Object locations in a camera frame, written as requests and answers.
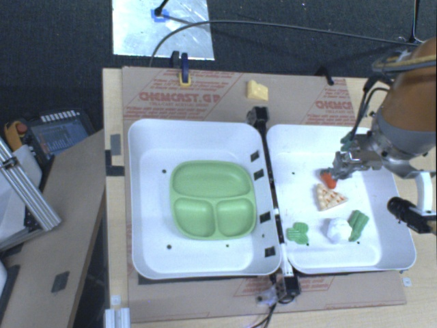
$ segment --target multimeter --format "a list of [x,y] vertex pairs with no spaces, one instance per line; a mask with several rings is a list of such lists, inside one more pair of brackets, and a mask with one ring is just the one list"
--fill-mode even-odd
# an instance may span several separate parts
[[5,125],[5,138],[13,151],[28,145],[44,167],[54,156],[94,133],[81,109],[47,111],[33,120],[19,119]]

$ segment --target cardboard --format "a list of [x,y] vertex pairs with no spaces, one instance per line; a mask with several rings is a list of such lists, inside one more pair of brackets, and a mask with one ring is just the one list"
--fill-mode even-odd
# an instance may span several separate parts
[[103,139],[100,131],[56,156],[43,195],[62,222],[4,259],[20,270],[2,327],[73,326],[103,212]]
[[[247,112],[256,105],[267,105],[269,126],[286,124],[352,125],[354,112],[346,79],[335,79],[330,87],[322,77],[277,76],[229,72],[191,71],[192,87],[182,89],[177,82],[177,70],[156,68],[124,68],[122,79],[116,70],[107,70],[104,77],[105,103],[124,124],[114,124],[107,117],[106,137],[119,135],[127,150],[127,130],[141,118],[180,120],[210,120],[243,122]],[[269,101],[245,98],[246,82],[255,80],[269,87]],[[122,108],[116,106],[122,102]],[[128,166],[128,155],[124,164]],[[117,270],[118,277],[110,278],[115,290],[111,298],[121,297],[130,308],[133,323],[158,320],[180,320],[247,314],[264,314],[265,305],[256,304],[256,296],[271,286],[268,277],[188,279],[170,282],[150,281],[139,277],[132,265],[130,239],[130,186],[128,169],[123,177],[126,198],[126,257],[123,249],[114,245],[110,257],[126,259],[127,267]],[[128,294],[121,283],[128,278]],[[333,308],[361,308],[406,303],[399,273],[359,273],[305,277],[301,280],[302,294],[278,312],[326,310]],[[118,308],[116,301],[112,308]]]

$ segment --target black floor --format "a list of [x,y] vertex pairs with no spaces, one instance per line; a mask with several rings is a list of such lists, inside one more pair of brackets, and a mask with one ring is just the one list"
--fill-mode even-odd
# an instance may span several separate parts
[[[399,41],[414,0],[207,0],[210,18],[284,23]],[[436,35],[437,0],[421,0],[417,35]],[[0,0],[0,125],[41,111],[82,107],[102,128],[102,69],[147,66],[112,54],[111,0]],[[191,68],[368,77],[371,63],[403,46],[310,31],[212,26],[215,61]],[[155,66],[168,66],[157,59]],[[104,260],[100,234],[76,327],[101,326]]]

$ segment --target metal plate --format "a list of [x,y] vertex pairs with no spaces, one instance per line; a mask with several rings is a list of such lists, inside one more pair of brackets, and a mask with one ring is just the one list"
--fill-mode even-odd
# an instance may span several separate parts
[[[163,0],[113,0],[113,52],[115,55],[150,56],[168,33],[185,23],[153,14]],[[189,23],[207,21],[206,0],[169,0],[163,14]],[[173,51],[187,52],[190,59],[214,60],[209,25],[185,29],[169,38],[157,57]]]

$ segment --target yellow sponge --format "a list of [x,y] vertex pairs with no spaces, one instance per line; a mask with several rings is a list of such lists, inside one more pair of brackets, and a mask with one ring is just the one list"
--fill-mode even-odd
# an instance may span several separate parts
[[268,101],[268,87],[258,84],[255,80],[247,83],[247,98]]

